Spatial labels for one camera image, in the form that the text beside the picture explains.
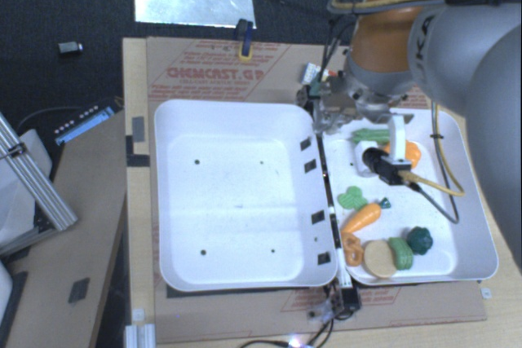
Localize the orange carrot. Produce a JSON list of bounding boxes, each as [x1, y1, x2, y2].
[[340, 196, 392, 235]]

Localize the orange pretzel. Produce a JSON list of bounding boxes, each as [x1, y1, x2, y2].
[[341, 231, 365, 267]]

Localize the black cylinder on white bracket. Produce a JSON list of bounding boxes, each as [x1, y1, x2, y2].
[[361, 115, 414, 187]]

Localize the green bean pods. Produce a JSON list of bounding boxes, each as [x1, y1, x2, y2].
[[351, 127, 391, 145]]

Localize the tan round biscuit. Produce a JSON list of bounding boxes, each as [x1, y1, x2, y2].
[[363, 240, 398, 280]]

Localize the brown cardboard board red print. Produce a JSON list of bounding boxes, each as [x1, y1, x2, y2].
[[122, 37, 489, 346]]

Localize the small black and silver box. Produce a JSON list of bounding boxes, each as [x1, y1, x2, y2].
[[57, 41, 84, 55]]

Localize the white rounded block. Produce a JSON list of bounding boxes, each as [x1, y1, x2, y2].
[[353, 139, 383, 178]]

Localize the white plastic tray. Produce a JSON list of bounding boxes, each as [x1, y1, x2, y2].
[[321, 105, 500, 286], [153, 98, 340, 293]]

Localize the black block with thin wires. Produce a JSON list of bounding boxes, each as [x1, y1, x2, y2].
[[325, 284, 363, 319]]

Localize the green pickle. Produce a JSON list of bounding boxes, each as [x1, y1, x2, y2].
[[387, 236, 414, 271]]

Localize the light green lettuce leaf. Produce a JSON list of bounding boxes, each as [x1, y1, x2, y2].
[[337, 185, 369, 213]]

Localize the dark green broccoli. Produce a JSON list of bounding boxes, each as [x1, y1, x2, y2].
[[405, 226, 435, 257]]

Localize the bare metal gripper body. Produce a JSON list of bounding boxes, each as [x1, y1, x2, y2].
[[311, 77, 414, 136]]

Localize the orange bell pepper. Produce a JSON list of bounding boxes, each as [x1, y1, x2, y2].
[[382, 139, 422, 170]]

